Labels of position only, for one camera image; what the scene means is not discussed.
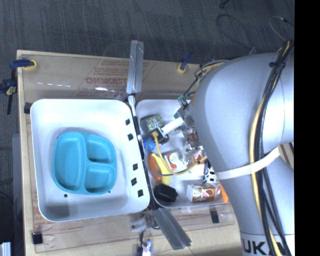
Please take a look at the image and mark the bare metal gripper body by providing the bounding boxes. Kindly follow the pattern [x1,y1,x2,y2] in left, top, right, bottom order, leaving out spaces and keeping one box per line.
[173,104,201,149]

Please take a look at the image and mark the brown and white carton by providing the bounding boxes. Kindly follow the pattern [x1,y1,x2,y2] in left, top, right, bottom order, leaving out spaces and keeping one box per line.
[187,149,206,169]

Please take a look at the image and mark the black and white spotted carton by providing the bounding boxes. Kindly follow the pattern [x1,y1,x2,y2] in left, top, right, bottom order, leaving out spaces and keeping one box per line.
[202,159,220,186]

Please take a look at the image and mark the white plastic tray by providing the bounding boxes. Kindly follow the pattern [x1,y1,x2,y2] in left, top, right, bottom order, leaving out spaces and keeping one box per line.
[29,98,151,223]
[135,99,231,209]

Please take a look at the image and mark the orange carrot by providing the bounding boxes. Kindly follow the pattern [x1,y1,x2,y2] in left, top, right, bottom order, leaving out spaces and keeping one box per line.
[147,152,163,182]

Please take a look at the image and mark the blue bottle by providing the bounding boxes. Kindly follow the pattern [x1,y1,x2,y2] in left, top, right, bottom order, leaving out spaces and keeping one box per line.
[142,138,156,153]

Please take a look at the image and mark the orange and white patterned carton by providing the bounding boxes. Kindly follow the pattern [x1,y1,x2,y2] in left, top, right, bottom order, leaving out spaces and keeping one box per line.
[185,182,222,203]

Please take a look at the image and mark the black ribbed object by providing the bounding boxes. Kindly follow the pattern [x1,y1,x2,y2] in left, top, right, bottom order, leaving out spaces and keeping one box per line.
[153,183,179,203]

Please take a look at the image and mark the blue divided plate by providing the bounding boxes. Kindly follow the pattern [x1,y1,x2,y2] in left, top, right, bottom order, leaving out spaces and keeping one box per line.
[51,131,118,196]

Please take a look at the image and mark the brown cardboard board red print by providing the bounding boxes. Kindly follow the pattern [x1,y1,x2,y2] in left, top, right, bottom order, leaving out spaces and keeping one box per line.
[21,53,237,253]

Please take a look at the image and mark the black cylinder on white bracket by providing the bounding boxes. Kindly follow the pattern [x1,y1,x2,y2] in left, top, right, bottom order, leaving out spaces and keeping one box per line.
[150,116,185,145]

